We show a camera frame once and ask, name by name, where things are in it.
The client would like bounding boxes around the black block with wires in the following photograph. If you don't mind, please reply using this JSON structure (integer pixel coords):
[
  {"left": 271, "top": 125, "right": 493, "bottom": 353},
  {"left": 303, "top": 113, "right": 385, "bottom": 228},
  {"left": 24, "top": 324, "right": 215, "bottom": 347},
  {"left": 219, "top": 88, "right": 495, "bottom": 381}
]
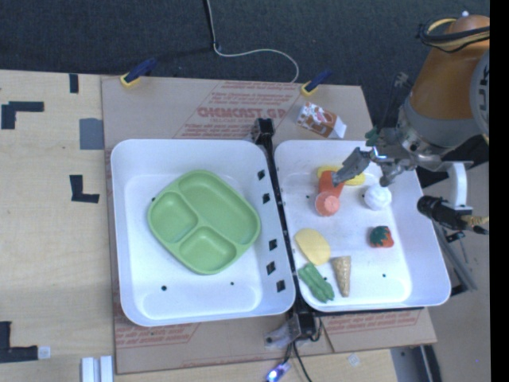
[
  {"left": 286, "top": 310, "right": 320, "bottom": 340},
  {"left": 253, "top": 117, "right": 277, "bottom": 146}
]

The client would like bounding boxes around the orange and white carton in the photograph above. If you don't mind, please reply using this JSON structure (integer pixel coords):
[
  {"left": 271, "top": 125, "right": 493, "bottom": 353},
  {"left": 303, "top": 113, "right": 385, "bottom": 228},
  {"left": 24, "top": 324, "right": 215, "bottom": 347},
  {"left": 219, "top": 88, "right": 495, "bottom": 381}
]
[{"left": 295, "top": 101, "right": 348, "bottom": 139}]

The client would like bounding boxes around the green divided plate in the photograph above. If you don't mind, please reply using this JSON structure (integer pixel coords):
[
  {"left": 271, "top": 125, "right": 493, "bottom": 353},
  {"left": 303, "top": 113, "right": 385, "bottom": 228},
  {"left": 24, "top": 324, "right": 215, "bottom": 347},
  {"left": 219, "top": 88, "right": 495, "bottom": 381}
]
[{"left": 146, "top": 169, "right": 262, "bottom": 276}]

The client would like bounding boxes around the yellow toy lemon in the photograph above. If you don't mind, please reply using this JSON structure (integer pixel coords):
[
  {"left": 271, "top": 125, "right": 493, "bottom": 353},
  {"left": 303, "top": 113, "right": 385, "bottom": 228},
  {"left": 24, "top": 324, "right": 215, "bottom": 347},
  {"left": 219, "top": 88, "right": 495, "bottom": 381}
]
[{"left": 293, "top": 228, "right": 332, "bottom": 267}]

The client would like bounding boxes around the beige toy ice cream cone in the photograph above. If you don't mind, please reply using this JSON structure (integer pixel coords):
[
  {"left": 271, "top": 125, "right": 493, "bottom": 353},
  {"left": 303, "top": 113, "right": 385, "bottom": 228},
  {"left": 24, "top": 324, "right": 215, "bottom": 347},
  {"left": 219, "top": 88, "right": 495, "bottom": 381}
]
[{"left": 331, "top": 255, "right": 353, "bottom": 298}]

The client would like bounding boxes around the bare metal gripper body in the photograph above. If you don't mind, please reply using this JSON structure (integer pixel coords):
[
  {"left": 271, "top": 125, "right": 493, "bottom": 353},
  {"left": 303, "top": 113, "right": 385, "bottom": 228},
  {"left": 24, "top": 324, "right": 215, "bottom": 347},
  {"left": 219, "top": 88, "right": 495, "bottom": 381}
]
[{"left": 369, "top": 127, "right": 443, "bottom": 171}]

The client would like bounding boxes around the brown cardboard board red print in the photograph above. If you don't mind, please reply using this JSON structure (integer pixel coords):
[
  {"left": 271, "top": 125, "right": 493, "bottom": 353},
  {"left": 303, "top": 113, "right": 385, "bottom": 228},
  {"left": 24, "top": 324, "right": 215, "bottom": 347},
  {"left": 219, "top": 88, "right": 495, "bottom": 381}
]
[{"left": 100, "top": 75, "right": 438, "bottom": 376}]

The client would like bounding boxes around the white plastic tray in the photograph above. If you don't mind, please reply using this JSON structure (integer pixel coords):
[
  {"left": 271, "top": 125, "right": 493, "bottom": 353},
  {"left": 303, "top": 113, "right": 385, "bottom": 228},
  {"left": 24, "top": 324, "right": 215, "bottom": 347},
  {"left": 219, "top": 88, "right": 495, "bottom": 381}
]
[
  {"left": 274, "top": 138, "right": 453, "bottom": 314},
  {"left": 110, "top": 138, "right": 297, "bottom": 328}
]

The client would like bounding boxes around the green toy asparagus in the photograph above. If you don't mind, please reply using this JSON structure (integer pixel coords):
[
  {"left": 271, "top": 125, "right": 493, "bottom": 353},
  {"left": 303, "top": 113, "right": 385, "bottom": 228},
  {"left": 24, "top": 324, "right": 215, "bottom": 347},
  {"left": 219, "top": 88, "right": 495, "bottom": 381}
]
[{"left": 297, "top": 262, "right": 336, "bottom": 305}]

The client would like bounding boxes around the yellow toy banana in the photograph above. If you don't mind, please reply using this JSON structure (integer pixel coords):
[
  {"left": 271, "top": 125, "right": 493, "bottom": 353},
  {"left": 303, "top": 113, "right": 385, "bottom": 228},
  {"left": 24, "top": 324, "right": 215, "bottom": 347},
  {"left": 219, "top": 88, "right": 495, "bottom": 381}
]
[{"left": 316, "top": 165, "right": 367, "bottom": 187}]

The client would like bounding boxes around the thin black rod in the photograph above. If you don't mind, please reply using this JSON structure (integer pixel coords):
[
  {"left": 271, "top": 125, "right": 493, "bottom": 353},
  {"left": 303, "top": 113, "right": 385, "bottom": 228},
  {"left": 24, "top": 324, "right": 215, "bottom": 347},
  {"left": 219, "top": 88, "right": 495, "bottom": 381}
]
[{"left": 263, "top": 140, "right": 305, "bottom": 314}]

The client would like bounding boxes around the white toy garlic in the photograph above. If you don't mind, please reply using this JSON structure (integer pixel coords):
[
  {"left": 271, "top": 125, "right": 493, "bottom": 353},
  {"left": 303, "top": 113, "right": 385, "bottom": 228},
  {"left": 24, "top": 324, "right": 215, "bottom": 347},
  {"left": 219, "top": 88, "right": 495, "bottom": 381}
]
[{"left": 362, "top": 184, "right": 393, "bottom": 212}]

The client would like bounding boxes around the black cylinder on white bracket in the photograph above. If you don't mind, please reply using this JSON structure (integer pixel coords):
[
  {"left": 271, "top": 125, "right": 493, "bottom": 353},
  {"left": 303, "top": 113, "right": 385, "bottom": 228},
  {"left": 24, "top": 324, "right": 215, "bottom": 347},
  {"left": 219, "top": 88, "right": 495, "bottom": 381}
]
[{"left": 416, "top": 161, "right": 475, "bottom": 232}]

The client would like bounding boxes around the orange toy carrot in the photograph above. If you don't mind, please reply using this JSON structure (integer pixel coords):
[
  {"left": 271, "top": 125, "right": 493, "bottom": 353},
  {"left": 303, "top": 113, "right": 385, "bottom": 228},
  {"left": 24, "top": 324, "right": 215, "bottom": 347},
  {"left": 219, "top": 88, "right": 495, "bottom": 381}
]
[{"left": 314, "top": 170, "right": 347, "bottom": 218}]

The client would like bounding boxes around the red toy strawberry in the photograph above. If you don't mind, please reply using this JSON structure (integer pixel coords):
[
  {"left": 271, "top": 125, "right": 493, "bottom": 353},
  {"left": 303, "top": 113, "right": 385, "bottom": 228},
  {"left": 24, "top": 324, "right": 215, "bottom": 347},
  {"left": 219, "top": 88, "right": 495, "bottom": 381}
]
[{"left": 367, "top": 224, "right": 396, "bottom": 250}]

